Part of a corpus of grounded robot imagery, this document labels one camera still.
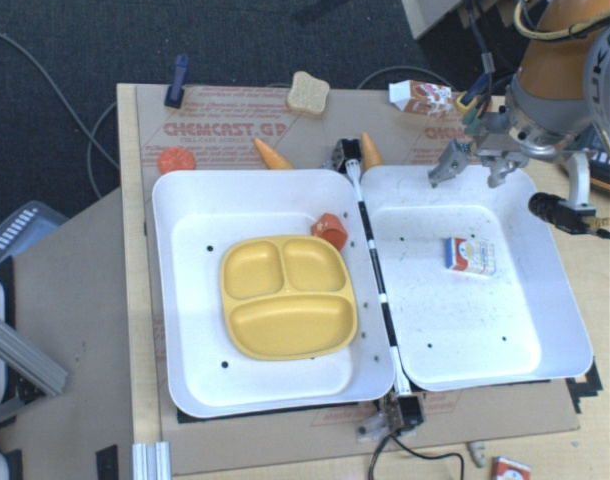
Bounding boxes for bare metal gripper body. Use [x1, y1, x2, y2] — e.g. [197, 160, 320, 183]
[472, 110, 577, 165]

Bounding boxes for orange and white milk carton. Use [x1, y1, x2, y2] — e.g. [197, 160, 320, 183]
[388, 79, 456, 118]

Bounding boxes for orange carrot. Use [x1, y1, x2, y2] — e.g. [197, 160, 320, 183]
[252, 137, 295, 171]
[360, 131, 385, 169]

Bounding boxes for white red and blue carton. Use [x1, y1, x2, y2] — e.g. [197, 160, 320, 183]
[443, 236, 498, 277]

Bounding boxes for red can with yellow star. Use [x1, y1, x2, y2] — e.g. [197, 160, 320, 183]
[310, 212, 350, 252]

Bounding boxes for thin black and white rod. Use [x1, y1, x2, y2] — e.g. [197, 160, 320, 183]
[345, 159, 412, 397]

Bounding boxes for toy bread slice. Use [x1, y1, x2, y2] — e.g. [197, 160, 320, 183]
[285, 70, 332, 117]

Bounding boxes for white plastic tray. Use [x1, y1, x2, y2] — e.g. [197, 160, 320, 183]
[151, 168, 397, 418]
[359, 164, 595, 393]

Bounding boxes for yellow divided plate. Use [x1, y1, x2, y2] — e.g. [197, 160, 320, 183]
[219, 234, 359, 362]

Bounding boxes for red round slice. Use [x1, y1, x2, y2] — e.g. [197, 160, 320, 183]
[156, 146, 198, 176]

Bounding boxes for small white plastic piece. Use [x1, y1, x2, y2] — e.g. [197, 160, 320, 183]
[466, 440, 487, 469]

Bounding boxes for brown cardboard board red print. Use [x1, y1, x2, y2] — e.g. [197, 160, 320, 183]
[134, 85, 582, 477]

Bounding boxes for black cylinder on white bracket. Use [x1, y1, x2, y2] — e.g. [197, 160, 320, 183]
[528, 151, 599, 236]

